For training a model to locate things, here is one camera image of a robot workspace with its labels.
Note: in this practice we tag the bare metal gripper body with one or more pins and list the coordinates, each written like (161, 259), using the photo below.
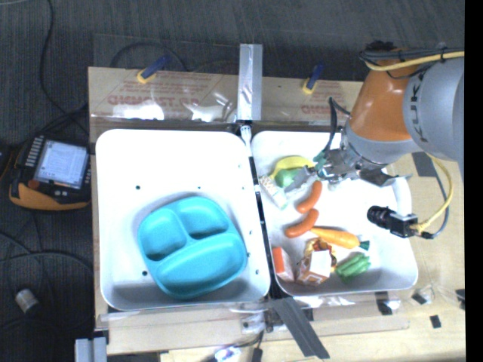
(341, 164)

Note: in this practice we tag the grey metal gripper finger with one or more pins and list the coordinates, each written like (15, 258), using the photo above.
(300, 178)

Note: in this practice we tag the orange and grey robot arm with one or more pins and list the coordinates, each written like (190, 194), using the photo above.
(381, 104)

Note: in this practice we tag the green pepper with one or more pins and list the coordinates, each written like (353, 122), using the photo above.
(283, 178)

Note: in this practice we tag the yellow banana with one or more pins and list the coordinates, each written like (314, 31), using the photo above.
(288, 162)

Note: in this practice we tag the orange sausage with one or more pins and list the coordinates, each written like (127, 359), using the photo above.
(310, 198)
(302, 225)

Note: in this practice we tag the white patterned packet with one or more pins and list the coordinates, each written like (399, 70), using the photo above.
(275, 192)

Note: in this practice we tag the white plastic tray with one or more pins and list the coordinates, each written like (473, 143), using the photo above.
(354, 209)
(170, 164)

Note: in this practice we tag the yellow and red packet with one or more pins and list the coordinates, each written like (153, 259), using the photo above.
(319, 244)

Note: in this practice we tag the orange carrot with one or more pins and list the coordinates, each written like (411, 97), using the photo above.
(336, 237)

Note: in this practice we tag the orange and white packet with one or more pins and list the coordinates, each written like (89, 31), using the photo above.
(280, 262)

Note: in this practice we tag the white and orange carton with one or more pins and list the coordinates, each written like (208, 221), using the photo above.
(316, 268)

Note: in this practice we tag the green bean pods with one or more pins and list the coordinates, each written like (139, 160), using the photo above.
(352, 267)

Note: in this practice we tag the blue divided plate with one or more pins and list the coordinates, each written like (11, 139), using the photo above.
(196, 251)

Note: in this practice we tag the small grey metal cylinder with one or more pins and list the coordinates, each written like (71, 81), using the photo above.
(26, 301)

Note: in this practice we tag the black cylinder on white bracket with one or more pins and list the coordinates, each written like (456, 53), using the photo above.
(388, 219)

